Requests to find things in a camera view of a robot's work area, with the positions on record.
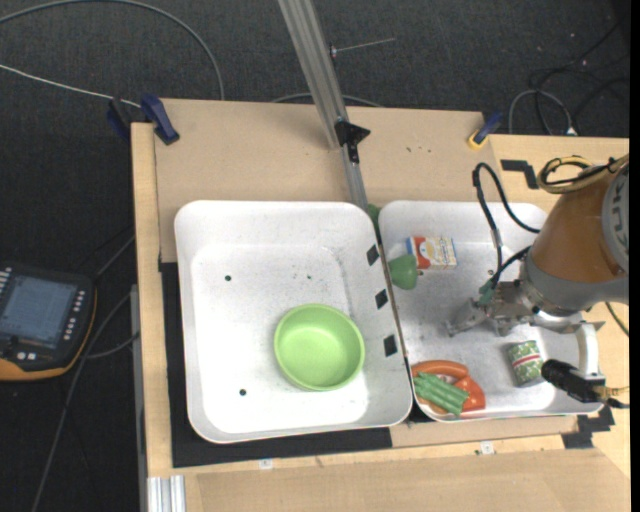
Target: device screen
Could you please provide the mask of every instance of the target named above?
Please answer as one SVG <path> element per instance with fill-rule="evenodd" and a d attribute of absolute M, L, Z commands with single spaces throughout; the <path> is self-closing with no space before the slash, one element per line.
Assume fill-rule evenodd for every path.
<path fill-rule="evenodd" d="M 77 287 L 16 276 L 0 316 L 0 331 L 55 348 Z"/>

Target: green can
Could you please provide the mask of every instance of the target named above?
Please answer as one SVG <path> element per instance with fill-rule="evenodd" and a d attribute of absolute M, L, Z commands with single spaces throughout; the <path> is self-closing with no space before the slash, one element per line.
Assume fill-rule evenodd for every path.
<path fill-rule="evenodd" d="M 538 343 L 535 340 L 509 345 L 507 356 L 511 362 L 518 386 L 533 386 L 544 382 L 541 374 L 544 361 L 540 355 Z"/>

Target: green plate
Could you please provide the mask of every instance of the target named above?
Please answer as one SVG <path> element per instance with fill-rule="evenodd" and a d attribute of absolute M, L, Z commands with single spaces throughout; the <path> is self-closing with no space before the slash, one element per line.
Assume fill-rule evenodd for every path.
<path fill-rule="evenodd" d="M 294 384 L 328 391 L 351 382 L 364 364 L 364 340 L 342 311 L 324 304 L 295 307 L 280 320 L 274 349 Z"/>

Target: metal pole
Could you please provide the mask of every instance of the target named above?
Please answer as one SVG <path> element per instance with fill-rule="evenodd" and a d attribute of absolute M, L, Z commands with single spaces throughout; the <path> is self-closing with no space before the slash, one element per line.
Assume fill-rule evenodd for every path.
<path fill-rule="evenodd" d="M 329 45 L 318 21 L 312 0 L 278 0 L 302 71 L 307 79 L 324 131 L 331 148 L 340 147 L 335 126 L 348 122 L 347 109 L 338 85 L 338 78 L 329 55 Z M 351 201 L 367 211 L 367 195 L 360 166 L 349 157 L 347 145 L 341 148 L 345 177 Z"/>

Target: white tray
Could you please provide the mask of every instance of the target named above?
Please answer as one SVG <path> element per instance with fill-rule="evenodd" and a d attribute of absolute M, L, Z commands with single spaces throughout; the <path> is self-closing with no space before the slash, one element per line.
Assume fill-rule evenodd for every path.
<path fill-rule="evenodd" d="M 187 408 L 203 438 L 389 426 L 408 415 L 411 384 L 391 303 L 378 307 L 388 291 L 364 212 L 345 203 L 196 201 L 178 212 L 175 233 Z M 304 391 L 277 366 L 278 321 L 305 303 L 340 309 L 363 334 L 363 370 L 344 388 Z"/>
<path fill-rule="evenodd" d="M 513 204 L 511 207 L 530 226 L 541 227 L 545 220 L 545 213 L 536 206 Z M 533 243 L 535 235 L 518 227 L 501 203 L 491 203 L 489 208 L 500 229 L 505 261 Z M 558 359 L 577 367 L 580 354 L 575 335 L 520 325 L 507 336 L 499 337 L 489 322 L 453 338 L 447 334 L 444 322 L 452 320 L 467 299 L 478 298 L 478 289 L 496 265 L 496 249 L 478 203 L 396 201 L 382 209 L 379 223 L 387 261 L 406 254 L 405 240 L 412 236 L 452 237 L 455 246 L 458 259 L 455 269 L 428 269 L 418 278 L 415 289 L 402 290 L 394 286 L 393 295 L 409 364 L 430 359 L 463 363 L 483 388 L 487 406 L 458 418 L 438 414 L 420 404 L 425 414 L 439 421 L 460 421 L 586 414 L 601 407 L 601 404 L 580 403 L 547 382 L 524 388 L 515 385 L 505 354 L 509 344 L 536 340 L 543 359 Z M 518 264 L 514 263 L 502 279 L 513 280 L 517 275 Z"/>

